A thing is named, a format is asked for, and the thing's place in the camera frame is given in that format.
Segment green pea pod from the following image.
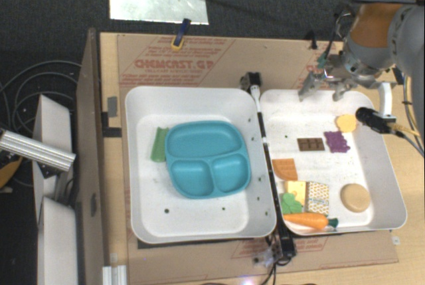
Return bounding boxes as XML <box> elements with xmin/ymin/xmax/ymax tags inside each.
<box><xmin>149</xmin><ymin>126</ymin><xmax>170</xmax><ymax>163</ymax></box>

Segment white patterned carton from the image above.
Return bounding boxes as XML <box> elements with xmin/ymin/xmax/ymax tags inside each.
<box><xmin>304</xmin><ymin>181</ymin><xmax>331</xmax><ymax>217</ymax></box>

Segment brown chocolate bar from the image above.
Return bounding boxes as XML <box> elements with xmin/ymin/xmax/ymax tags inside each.
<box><xmin>296</xmin><ymin>137</ymin><xmax>325</xmax><ymax>153</ymax></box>

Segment brown cardboard board red print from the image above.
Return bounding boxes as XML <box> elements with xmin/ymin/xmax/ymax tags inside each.
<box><xmin>116</xmin><ymin>33</ymin><xmax>400</xmax><ymax>285</ymax></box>

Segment yellow cheese wedge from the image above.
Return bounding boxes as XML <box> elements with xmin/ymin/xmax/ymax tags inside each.
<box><xmin>284</xmin><ymin>180</ymin><xmax>307</xmax><ymax>207</ymax></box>

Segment white plastic tray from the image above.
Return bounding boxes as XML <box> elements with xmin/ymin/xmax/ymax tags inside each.
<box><xmin>124</xmin><ymin>85</ymin><xmax>278</xmax><ymax>244</ymax></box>
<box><xmin>259</xmin><ymin>88</ymin><xmax>408</xmax><ymax>237</ymax></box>

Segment purple grapes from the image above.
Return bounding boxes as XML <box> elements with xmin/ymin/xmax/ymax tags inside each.
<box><xmin>323</xmin><ymin>130</ymin><xmax>351</xmax><ymax>155</ymax></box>

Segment black cylinder on white bracket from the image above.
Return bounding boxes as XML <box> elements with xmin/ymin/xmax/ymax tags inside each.
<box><xmin>355</xmin><ymin>80</ymin><xmax>398</xmax><ymax>135</ymax></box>

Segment yellow crisp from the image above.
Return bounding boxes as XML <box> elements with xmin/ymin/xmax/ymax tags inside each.
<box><xmin>334</xmin><ymin>114</ymin><xmax>358</xmax><ymax>134</ymax></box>

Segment orange carrot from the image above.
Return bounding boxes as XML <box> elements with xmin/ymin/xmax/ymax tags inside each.
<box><xmin>282</xmin><ymin>211</ymin><xmax>339</xmax><ymax>231</ymax></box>

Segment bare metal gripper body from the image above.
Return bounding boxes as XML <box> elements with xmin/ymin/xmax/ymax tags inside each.
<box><xmin>317</xmin><ymin>54</ymin><xmax>388</xmax><ymax>85</ymax></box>

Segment orange waffle piece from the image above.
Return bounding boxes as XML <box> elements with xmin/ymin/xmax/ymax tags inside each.
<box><xmin>271</xmin><ymin>157</ymin><xmax>299</xmax><ymax>182</ymax></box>

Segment thin black and white rod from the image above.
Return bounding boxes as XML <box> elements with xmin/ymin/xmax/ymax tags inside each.
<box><xmin>250</xmin><ymin>85</ymin><xmax>284</xmax><ymax>238</ymax></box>

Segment beige round biscuit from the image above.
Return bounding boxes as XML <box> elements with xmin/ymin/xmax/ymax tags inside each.
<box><xmin>339</xmin><ymin>183</ymin><xmax>371</xmax><ymax>213</ymax></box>

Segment blue divided plate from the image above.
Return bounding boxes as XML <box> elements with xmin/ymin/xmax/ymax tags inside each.
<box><xmin>164</xmin><ymin>120</ymin><xmax>252</xmax><ymax>200</ymax></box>

